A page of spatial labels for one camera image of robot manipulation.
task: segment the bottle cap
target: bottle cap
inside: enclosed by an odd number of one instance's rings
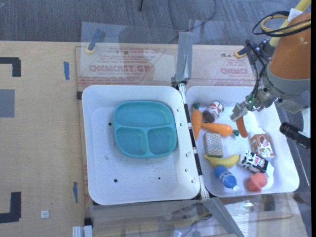
[[[233,187],[233,191],[236,192],[236,193],[240,193],[242,191],[241,187],[239,187],[238,185],[235,185]]]

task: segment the white tray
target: white tray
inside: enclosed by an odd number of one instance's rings
[[[129,100],[154,100],[174,115],[177,146],[169,155],[132,158],[114,139],[113,112]],[[98,204],[194,198],[200,190],[181,94],[169,86],[93,85],[82,94],[88,190]]]
[[[224,87],[224,86],[194,86],[188,89],[186,97],[190,112],[193,111],[192,104],[200,103],[200,110],[203,112],[213,101],[219,101],[224,106],[224,111],[216,119],[217,123],[226,123],[237,129],[236,123],[230,119],[233,107],[237,102],[245,100],[245,96],[252,90],[252,87]],[[244,116],[245,127],[250,131],[254,127],[261,127],[268,134],[272,148],[276,154],[270,161],[275,168],[273,177],[268,178],[267,185],[261,192],[251,192],[247,190],[246,181],[249,178],[248,170],[234,165],[229,171],[237,178],[237,184],[241,186],[242,195],[257,195],[271,193],[286,193],[296,190],[299,186],[299,176],[290,152],[286,137],[280,133],[280,120],[275,105],[264,109],[261,112],[248,112]],[[203,135],[207,131],[201,128],[197,139],[197,150],[200,158],[201,169],[204,176],[207,190],[217,197],[233,197],[236,194],[232,189],[225,188],[223,184],[214,176],[213,167],[204,159]],[[241,136],[221,136],[224,151],[224,157],[232,154],[240,154],[250,150],[248,138]]]

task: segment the yellow pole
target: yellow pole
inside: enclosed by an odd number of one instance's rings
[[[300,2],[297,4],[295,9],[300,10],[300,11],[305,11],[307,9],[307,7],[311,4],[311,2],[312,2],[312,0],[300,0]],[[285,20],[280,28],[286,27],[287,25],[288,25],[288,22],[287,22],[287,20]],[[275,47],[275,46],[277,46],[279,39],[280,39],[280,37],[272,37],[269,40],[269,44],[271,46]]]

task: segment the gray square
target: gray square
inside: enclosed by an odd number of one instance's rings
[[[0,118],[14,117],[14,89],[0,89]]]

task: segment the gray floor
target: gray floor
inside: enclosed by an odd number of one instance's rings
[[[83,22],[185,31],[190,20],[210,18],[199,29],[196,42],[244,45],[246,39],[258,43],[265,38],[251,33],[262,17],[289,11],[299,1],[144,0],[139,11],[140,0],[0,0],[0,40],[81,41]],[[301,116],[286,116],[291,123],[302,125]],[[311,151],[298,148],[293,141],[289,144],[301,176],[297,201],[311,236]]]

